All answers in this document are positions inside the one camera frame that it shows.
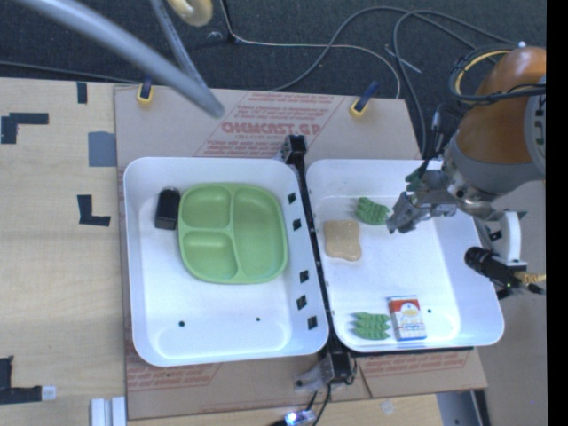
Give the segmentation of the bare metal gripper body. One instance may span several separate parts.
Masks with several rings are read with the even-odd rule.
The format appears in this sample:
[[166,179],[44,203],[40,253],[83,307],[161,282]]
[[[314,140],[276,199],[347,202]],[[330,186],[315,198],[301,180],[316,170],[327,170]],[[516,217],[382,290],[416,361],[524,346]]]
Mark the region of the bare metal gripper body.
[[494,218],[497,197],[474,186],[453,166],[429,170],[421,165],[406,176],[406,190],[400,195],[401,218],[450,217],[458,209],[478,218]]

